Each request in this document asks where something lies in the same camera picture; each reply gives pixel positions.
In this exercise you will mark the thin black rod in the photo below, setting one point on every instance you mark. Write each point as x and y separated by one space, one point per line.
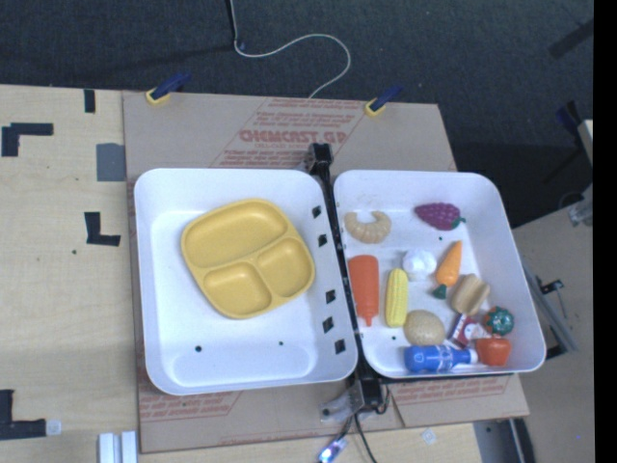
339 239

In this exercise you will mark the tan croissant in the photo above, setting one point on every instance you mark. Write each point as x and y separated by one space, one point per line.
366 232

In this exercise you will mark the yellow divided plate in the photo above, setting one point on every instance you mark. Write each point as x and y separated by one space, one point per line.
246 253

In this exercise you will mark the orange sauce bottle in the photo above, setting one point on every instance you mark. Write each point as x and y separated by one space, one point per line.
365 282

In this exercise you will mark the white garlic bulb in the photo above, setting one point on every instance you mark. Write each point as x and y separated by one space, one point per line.
418 262

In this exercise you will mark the yellow corn cob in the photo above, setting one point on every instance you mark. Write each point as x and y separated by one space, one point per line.
396 297

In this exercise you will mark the purple grapes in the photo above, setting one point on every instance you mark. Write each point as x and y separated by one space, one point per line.
436 215

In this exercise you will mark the brown cardboard board red print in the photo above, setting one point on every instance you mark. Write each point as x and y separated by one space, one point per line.
202 128

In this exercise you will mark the orange carrot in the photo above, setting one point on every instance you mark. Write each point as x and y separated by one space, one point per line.
450 263

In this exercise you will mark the white plastic tray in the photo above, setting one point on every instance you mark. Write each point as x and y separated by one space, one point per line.
250 355
487 210

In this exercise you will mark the tan potato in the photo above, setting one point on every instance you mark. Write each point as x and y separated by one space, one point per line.
423 328

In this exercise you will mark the tan hot dog bun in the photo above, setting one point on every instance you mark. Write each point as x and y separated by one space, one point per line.
470 294

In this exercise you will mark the blue and white bottle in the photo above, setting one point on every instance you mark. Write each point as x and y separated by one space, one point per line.
431 359

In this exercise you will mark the red and white carton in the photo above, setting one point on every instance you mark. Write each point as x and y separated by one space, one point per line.
463 331

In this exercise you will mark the green and orange round toy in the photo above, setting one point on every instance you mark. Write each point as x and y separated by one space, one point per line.
499 321

